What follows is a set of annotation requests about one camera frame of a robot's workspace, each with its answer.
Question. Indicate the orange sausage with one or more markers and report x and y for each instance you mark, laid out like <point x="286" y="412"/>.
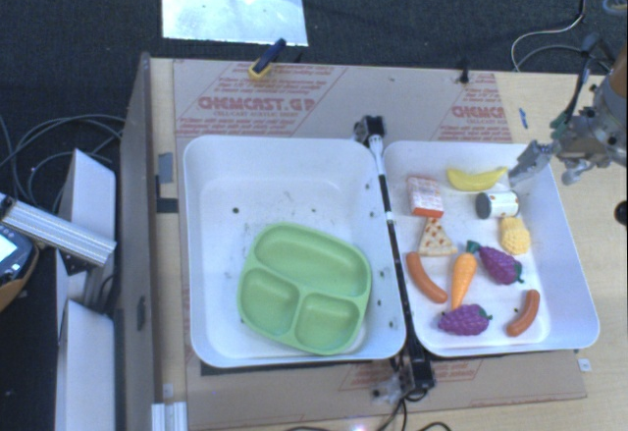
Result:
<point x="525" y="313"/>
<point x="424" y="278"/>

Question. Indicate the orange and white carton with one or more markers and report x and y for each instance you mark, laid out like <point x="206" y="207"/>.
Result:
<point x="425" y="196"/>

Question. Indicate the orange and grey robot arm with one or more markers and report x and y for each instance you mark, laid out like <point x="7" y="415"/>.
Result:
<point x="619" y="80"/>

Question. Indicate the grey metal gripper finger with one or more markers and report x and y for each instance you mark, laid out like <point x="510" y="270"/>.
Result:
<point x="527" y="171"/>
<point x="534" y="150"/>

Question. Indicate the brown cardboard board red print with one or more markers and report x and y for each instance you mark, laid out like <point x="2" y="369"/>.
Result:
<point x="304" y="95"/>

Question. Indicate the yellow banana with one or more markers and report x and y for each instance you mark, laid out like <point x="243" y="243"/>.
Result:
<point x="473" y="179"/>

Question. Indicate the purple grapes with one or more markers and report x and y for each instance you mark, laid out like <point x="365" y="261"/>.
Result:
<point x="463" y="321"/>
<point x="498" y="264"/>

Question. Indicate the yellow corn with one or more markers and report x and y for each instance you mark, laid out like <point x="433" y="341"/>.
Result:
<point x="515" y="236"/>

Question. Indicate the white can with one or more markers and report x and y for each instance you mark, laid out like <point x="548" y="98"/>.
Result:
<point x="500" y="204"/>

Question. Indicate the black cylinder on white bracket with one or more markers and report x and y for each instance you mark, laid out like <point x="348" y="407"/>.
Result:
<point x="623" y="212"/>

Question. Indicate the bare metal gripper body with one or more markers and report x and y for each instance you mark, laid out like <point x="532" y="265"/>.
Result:
<point x="591" y="137"/>

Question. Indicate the green divided plate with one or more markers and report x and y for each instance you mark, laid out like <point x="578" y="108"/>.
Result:
<point x="304" y="252"/>

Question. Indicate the orange carrot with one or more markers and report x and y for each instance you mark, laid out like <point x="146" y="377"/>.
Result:
<point x="462" y="279"/>

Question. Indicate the thin black and white rod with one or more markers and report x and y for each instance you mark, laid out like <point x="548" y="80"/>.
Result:
<point x="387" y="208"/>

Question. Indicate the pizza slice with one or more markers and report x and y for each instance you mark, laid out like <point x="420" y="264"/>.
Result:
<point x="434" y="242"/>

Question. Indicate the white plastic tray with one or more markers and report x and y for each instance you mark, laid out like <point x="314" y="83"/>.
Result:
<point x="225" y="174"/>
<point x="564" y="301"/>

